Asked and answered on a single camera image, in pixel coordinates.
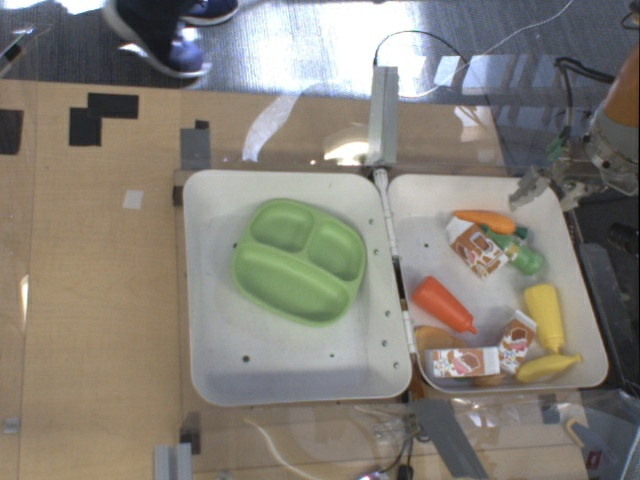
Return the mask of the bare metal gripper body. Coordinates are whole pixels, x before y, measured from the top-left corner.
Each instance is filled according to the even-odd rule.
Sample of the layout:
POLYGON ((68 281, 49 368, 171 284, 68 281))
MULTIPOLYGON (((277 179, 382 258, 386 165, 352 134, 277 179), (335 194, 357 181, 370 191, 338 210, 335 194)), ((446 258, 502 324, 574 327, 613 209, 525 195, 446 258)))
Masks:
POLYGON ((582 182, 589 187, 589 195, 608 189, 625 196, 639 193, 638 163, 591 136, 568 141, 551 163, 549 176, 557 187, 582 182))

